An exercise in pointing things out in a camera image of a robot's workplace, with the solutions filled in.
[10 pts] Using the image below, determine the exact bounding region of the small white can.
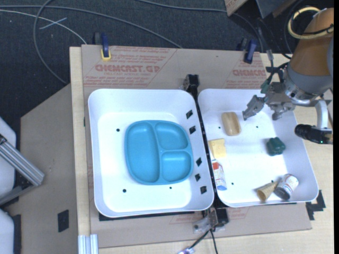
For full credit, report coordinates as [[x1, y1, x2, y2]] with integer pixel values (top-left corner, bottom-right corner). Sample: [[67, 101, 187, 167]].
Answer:
[[273, 173, 300, 201]]

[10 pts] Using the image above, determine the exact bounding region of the white plastic tray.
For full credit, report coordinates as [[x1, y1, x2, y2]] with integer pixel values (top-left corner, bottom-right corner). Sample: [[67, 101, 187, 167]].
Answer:
[[197, 88, 319, 208], [87, 88, 215, 219]]

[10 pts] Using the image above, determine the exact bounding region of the black block with thin wires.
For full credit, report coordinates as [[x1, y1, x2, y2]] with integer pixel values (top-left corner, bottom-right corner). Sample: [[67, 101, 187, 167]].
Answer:
[[192, 207, 230, 234], [182, 74, 200, 92]]

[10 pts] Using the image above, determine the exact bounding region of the tan bread roll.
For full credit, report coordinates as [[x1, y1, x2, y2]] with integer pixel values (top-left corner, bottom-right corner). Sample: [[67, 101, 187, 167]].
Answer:
[[221, 111, 242, 137]]

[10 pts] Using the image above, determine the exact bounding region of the tan ice cream cone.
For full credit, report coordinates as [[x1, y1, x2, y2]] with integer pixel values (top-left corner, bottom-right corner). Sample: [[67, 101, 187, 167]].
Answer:
[[256, 180, 282, 202]]

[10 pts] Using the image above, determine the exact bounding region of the white red blue carton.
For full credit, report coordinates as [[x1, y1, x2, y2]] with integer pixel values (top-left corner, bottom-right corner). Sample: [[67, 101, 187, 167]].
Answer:
[[211, 158, 228, 192]]

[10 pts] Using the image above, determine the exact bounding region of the dark green bell pepper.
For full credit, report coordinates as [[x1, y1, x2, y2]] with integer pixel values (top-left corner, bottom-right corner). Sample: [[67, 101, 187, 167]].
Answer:
[[265, 137, 287, 157]]

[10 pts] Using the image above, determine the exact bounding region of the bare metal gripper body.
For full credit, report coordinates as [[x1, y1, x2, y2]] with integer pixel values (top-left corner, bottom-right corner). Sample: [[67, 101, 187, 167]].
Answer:
[[263, 81, 321, 111]]

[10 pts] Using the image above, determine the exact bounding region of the brown cardboard board red print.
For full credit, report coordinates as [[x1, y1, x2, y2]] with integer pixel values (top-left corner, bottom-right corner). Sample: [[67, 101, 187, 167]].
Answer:
[[81, 44, 313, 249]]

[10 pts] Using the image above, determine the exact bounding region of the black cylinder on white bracket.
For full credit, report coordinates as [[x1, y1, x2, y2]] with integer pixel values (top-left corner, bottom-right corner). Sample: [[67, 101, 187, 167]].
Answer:
[[294, 99, 333, 144]]

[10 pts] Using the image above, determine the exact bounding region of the blue divided plate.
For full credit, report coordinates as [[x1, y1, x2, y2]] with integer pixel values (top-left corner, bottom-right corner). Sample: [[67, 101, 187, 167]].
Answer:
[[124, 120, 194, 186]]

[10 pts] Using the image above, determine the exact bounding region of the yellow cheese wedge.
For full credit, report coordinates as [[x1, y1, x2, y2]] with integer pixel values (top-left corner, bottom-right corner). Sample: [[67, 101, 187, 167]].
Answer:
[[207, 138, 228, 160]]

